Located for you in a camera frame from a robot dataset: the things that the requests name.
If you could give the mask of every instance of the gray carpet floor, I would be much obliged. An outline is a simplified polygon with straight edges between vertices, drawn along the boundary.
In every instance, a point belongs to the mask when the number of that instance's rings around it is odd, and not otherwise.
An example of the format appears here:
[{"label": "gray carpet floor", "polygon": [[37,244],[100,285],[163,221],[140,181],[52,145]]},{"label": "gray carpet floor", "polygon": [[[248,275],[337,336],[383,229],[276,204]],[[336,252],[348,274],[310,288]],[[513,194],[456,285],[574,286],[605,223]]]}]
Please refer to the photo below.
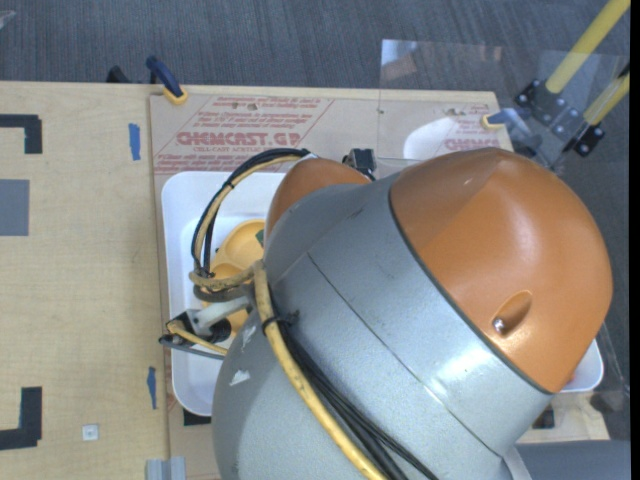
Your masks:
[{"label": "gray carpet floor", "polygon": [[[510,57],[509,83],[522,88],[532,63],[545,51],[570,49],[607,1],[0,0],[0,11],[17,13],[0,30],[0,79],[103,82],[118,65],[132,80],[147,82],[144,61],[155,54],[188,84],[377,88],[381,42],[397,39],[504,46],[519,52]],[[627,13],[597,53],[628,58],[630,30]],[[421,88],[475,88],[454,66],[425,66],[430,77]],[[615,413],[609,420],[613,433],[625,437],[628,97],[603,128],[605,141],[587,158],[569,155],[562,175],[594,214],[611,254],[615,293],[607,329],[619,375],[603,389],[617,390],[622,378],[625,409],[609,411]]]}]

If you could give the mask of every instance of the yellow pole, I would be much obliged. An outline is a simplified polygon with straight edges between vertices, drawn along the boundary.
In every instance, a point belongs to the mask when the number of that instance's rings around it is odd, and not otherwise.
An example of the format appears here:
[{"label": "yellow pole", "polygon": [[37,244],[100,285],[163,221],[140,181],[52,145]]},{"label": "yellow pole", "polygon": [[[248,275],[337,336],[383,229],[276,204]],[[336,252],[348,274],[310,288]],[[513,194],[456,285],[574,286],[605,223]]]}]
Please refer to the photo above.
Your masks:
[{"label": "yellow pole", "polygon": [[602,42],[605,36],[631,6],[631,0],[609,0],[600,13],[591,22],[578,42],[571,48],[567,56],[547,79],[545,87],[554,94],[559,94],[573,78],[588,56]]},{"label": "yellow pole", "polygon": [[590,125],[597,125],[613,107],[629,92],[631,73],[616,78],[600,93],[595,101],[584,111],[584,120]]}]

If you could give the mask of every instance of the black tape corner marker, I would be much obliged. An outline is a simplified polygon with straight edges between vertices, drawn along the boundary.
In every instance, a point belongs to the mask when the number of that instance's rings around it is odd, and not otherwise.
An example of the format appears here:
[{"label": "black tape corner marker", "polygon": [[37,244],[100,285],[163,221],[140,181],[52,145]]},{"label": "black tape corner marker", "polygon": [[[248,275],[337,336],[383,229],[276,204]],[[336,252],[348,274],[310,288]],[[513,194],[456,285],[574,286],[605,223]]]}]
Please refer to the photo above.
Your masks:
[{"label": "black tape corner marker", "polygon": [[24,154],[42,154],[42,120],[36,114],[0,114],[0,128],[24,128]]},{"label": "black tape corner marker", "polygon": [[33,448],[42,439],[42,388],[22,388],[18,428],[0,430],[0,451]]}]

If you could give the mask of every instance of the gray square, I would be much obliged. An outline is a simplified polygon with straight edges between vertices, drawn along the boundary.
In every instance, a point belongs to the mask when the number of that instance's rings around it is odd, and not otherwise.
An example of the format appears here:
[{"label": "gray square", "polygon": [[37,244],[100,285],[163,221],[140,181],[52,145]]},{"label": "gray square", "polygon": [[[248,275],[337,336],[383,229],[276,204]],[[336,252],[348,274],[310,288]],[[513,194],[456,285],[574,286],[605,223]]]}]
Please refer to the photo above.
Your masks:
[{"label": "gray square", "polygon": [[29,180],[0,180],[0,236],[29,235]]}]

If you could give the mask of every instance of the blue clamp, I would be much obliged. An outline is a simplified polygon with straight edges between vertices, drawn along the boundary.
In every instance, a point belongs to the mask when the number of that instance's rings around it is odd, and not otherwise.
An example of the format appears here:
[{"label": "blue clamp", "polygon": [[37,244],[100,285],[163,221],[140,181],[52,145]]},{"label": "blue clamp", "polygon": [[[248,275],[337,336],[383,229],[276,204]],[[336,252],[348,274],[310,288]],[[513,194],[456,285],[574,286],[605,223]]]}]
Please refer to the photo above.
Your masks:
[{"label": "blue clamp", "polygon": [[158,60],[155,55],[147,58],[145,65],[151,70],[151,80],[155,83],[155,79],[159,78],[164,84],[163,93],[167,99],[174,105],[182,105],[187,101],[187,91],[183,90],[164,62]]}]

